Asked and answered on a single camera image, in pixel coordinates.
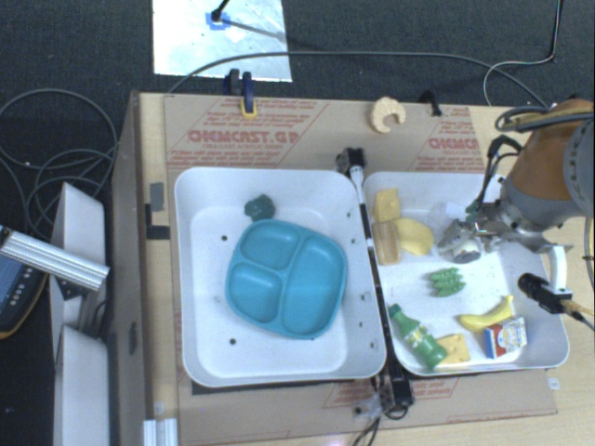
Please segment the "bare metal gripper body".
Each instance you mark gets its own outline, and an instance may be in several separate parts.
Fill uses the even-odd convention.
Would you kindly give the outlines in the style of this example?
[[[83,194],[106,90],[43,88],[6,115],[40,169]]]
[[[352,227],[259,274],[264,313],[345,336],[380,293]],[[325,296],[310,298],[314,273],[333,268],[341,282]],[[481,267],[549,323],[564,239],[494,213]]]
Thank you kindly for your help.
[[[555,243],[544,236],[545,228],[522,215],[509,202],[484,203],[472,221],[473,232],[480,238],[482,231],[496,231],[502,234],[506,243],[517,243],[535,254],[546,254],[555,246],[561,246],[565,252],[570,251],[571,244]]]

